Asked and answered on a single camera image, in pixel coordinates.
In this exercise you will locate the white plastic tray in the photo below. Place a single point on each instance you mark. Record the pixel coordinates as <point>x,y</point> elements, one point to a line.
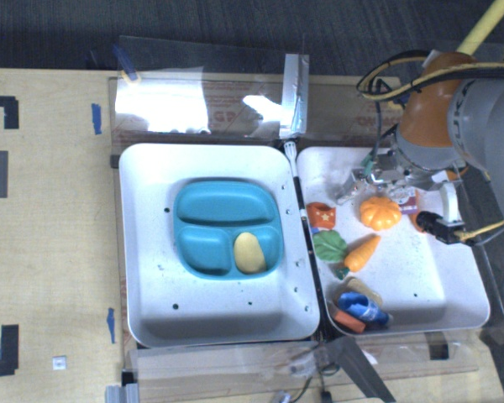
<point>420,267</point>
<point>151,246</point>

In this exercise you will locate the purple and white packet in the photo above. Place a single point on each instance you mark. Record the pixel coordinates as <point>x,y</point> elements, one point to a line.
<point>409,204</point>

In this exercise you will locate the orange carrot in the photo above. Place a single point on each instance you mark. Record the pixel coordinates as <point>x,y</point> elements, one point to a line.
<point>361,255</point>

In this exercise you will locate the tan bread slice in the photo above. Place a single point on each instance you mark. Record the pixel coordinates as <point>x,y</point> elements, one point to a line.
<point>367,291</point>

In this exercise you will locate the black cylinder on white bracket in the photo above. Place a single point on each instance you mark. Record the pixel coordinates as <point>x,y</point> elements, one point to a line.
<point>439,225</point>

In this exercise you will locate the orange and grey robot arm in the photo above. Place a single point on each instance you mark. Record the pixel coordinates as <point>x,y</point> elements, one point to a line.
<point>428,111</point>

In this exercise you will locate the orange block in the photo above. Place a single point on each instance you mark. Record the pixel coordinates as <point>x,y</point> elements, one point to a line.
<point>348,321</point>

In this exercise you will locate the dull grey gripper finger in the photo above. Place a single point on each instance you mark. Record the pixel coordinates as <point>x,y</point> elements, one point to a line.
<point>349,191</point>
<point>391,191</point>

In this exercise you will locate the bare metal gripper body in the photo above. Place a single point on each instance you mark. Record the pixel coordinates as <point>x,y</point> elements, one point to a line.
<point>397,174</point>

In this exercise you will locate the orange pumpkin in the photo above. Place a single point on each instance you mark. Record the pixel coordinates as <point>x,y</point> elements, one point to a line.
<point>380,214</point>

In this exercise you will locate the blue divided plate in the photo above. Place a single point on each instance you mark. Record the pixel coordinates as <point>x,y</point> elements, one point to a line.
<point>218,206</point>

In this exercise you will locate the blue bottle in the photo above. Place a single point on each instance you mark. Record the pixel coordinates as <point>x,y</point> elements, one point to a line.
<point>361,307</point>

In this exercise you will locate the green lettuce leaf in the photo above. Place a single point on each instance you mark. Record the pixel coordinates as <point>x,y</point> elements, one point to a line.
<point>328,246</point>

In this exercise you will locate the yellow potato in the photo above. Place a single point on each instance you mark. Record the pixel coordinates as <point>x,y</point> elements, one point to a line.
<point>249,253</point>

